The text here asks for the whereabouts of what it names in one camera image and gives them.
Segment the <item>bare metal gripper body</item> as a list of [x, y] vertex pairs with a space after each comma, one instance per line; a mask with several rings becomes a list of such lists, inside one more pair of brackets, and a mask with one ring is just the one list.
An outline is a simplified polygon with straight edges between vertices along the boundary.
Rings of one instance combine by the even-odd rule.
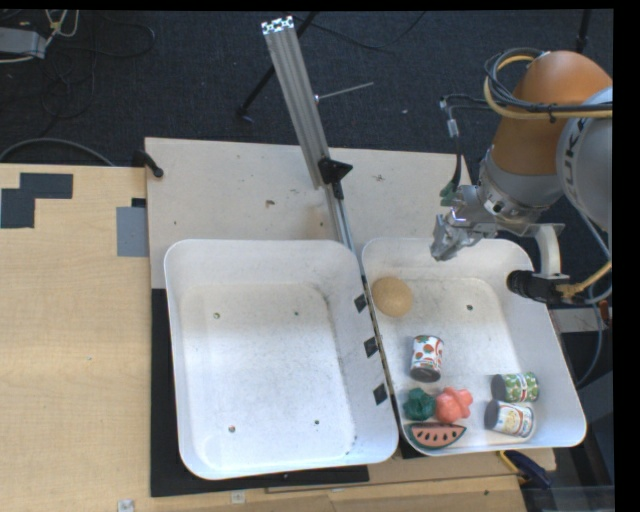
[[525, 236], [544, 212], [543, 206], [521, 203], [493, 185], [449, 184], [440, 196], [441, 205], [448, 208], [443, 216], [449, 228], [466, 228], [475, 241], [494, 238], [498, 231]]

